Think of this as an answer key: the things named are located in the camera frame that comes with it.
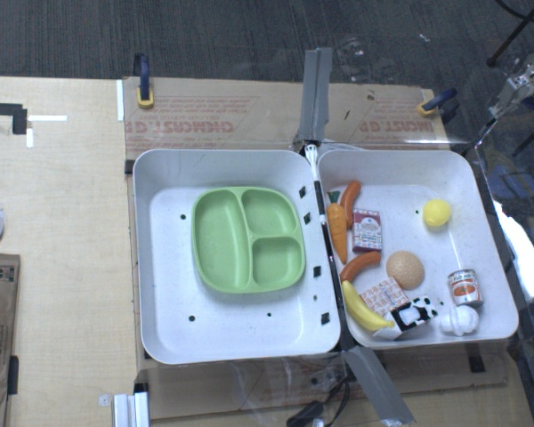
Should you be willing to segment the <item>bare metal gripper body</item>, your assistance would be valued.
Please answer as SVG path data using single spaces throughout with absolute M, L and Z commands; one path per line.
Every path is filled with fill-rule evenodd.
M 500 94 L 502 105 L 518 105 L 534 95 L 534 62 L 526 65 L 524 71 L 507 78 Z

